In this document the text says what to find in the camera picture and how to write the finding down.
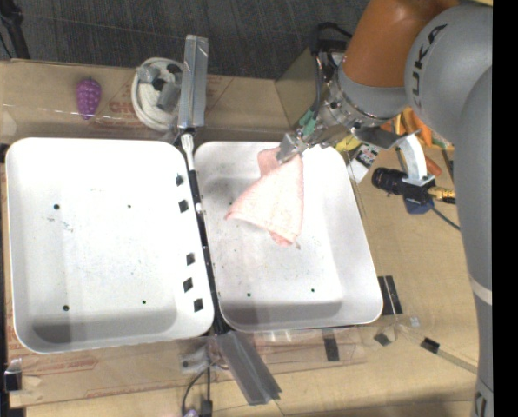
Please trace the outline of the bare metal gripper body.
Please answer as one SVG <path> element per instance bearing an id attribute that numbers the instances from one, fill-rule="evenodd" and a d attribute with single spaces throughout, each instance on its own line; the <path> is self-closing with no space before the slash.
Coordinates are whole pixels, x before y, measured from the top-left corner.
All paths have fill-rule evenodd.
<path id="1" fill-rule="evenodd" d="M 293 147 L 306 144 L 332 146 L 343 137 L 363 127 L 375 126 L 371 115 L 343 96 L 332 99 L 317 97 L 308 111 L 300 118 L 296 129 L 283 137 L 283 143 Z"/>

